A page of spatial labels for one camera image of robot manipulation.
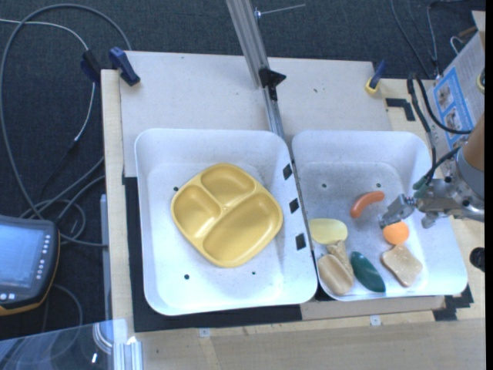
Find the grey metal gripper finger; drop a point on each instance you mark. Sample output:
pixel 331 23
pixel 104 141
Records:
pixel 391 220
pixel 398 204

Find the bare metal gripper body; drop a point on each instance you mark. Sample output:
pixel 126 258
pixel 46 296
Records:
pixel 443 200

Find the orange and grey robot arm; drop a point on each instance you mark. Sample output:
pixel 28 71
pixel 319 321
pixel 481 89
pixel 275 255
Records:
pixel 474 156

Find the orange ball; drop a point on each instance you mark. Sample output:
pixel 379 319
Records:
pixel 396 233

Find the orange sausage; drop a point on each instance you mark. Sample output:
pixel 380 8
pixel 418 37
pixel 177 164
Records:
pixel 364 202

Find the brown toast slice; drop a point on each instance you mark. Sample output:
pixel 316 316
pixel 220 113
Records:
pixel 402 264

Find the white plastic tray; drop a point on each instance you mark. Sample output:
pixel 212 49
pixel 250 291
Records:
pixel 215 291
pixel 435 253

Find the dark green oval vegetable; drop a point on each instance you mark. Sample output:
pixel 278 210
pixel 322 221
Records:
pixel 367 274

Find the beige ridged pastry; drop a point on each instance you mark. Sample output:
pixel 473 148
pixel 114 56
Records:
pixel 341 251

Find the yellow potato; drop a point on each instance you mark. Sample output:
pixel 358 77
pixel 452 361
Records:
pixel 327 230

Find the beige bread roll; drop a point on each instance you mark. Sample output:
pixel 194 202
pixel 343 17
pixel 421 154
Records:
pixel 334 278

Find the yellow divided plate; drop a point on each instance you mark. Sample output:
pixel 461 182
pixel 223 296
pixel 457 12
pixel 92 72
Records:
pixel 231 222

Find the pale flat board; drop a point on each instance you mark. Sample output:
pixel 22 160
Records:
pixel 200 98

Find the black cylinder on white bracket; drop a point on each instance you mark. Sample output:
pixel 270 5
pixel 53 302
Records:
pixel 478 258

